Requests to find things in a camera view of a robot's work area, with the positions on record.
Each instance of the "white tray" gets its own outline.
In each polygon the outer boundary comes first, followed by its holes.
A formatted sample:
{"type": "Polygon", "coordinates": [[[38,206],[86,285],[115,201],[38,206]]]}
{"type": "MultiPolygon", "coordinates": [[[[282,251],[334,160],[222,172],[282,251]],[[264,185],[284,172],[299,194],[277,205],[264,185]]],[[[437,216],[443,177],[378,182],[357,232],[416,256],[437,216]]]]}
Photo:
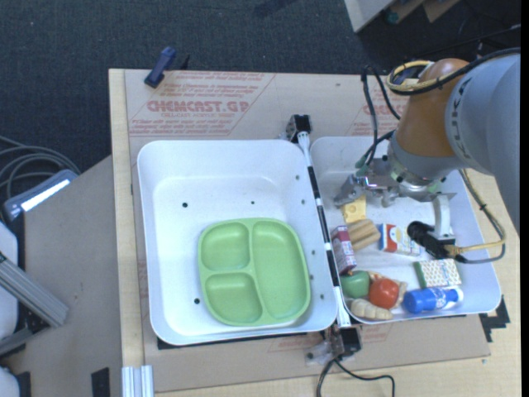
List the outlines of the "white tray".
{"type": "Polygon", "coordinates": [[[150,321],[176,346],[321,331],[337,302],[303,153],[283,140],[152,141],[137,160],[145,229],[150,321]],[[207,310],[198,239],[209,225],[275,218],[298,234],[310,275],[307,311],[290,323],[234,327],[207,310]]]}
{"type": "MultiPolygon", "coordinates": [[[[319,138],[311,146],[312,163],[322,195],[329,230],[343,224],[341,211],[334,205],[333,199],[339,193],[347,176],[356,171],[356,161],[371,146],[372,142],[373,140],[368,137],[333,136],[319,138]]],[[[386,149],[387,145],[381,144],[377,148],[376,157],[385,154],[386,149]]],[[[441,186],[441,191],[456,193],[455,197],[450,200],[450,220],[457,245],[470,246],[483,243],[465,184],[458,172],[448,175],[441,186]]],[[[412,198],[397,198],[394,205],[383,208],[380,198],[368,195],[367,215],[375,224],[391,223],[404,230],[410,222],[416,220],[435,225],[432,203],[419,203],[412,198]]],[[[486,259],[488,253],[486,250],[472,251],[465,256],[474,260],[486,259]]],[[[377,243],[358,251],[355,257],[358,262],[357,270],[372,270],[395,280],[406,281],[408,289],[420,288],[412,263],[432,258],[424,250],[420,256],[387,253],[378,250],[377,243]]],[[[393,319],[390,321],[369,321],[364,318],[358,320],[362,323],[395,322],[416,318],[488,313],[495,310],[501,300],[501,290],[493,264],[458,263],[457,267],[462,279],[460,287],[463,290],[464,299],[453,308],[420,314],[411,314],[399,308],[392,311],[393,319]]]]}

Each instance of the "tomato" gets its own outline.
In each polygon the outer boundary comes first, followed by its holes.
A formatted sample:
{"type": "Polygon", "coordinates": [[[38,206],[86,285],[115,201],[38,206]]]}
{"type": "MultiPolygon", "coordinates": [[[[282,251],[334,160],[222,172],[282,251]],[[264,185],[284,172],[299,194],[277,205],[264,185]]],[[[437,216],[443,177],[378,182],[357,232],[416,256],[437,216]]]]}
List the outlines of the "tomato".
{"type": "Polygon", "coordinates": [[[369,287],[369,301],[380,308],[390,309],[398,299],[398,284],[389,278],[374,280],[369,287]]]}

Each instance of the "table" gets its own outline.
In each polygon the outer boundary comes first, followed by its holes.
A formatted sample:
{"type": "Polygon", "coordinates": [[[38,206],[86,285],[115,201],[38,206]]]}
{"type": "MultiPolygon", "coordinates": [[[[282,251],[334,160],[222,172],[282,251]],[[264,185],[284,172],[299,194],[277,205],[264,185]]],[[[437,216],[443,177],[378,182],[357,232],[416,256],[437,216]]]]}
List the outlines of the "table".
{"type": "MultiPolygon", "coordinates": [[[[112,124],[112,162],[115,188],[117,259],[119,276],[122,361],[124,366],[143,366],[145,352],[142,341],[140,289],[136,263],[134,206],[131,196],[131,160],[126,117],[125,70],[110,69],[109,92],[112,124]]],[[[290,75],[290,91],[296,79],[290,75]]],[[[336,76],[329,77],[336,81],[336,76]]],[[[521,395],[520,338],[520,261],[519,237],[510,223],[493,178],[473,172],[472,178],[488,207],[505,226],[508,235],[507,254],[495,265],[508,307],[510,323],[493,331],[491,356],[428,364],[362,371],[362,375],[392,375],[398,395],[467,396],[521,395]]],[[[485,241],[495,241],[495,232],[484,217],[478,217],[485,241]]],[[[197,366],[207,375],[207,366],[197,366]]],[[[211,396],[224,395],[313,395],[317,375],[292,379],[267,380],[208,388],[211,396]]],[[[359,382],[332,370],[323,387],[329,395],[390,395],[389,384],[382,381],[359,382]]],[[[182,390],[158,393],[164,397],[204,395],[204,390],[182,390]]]]}

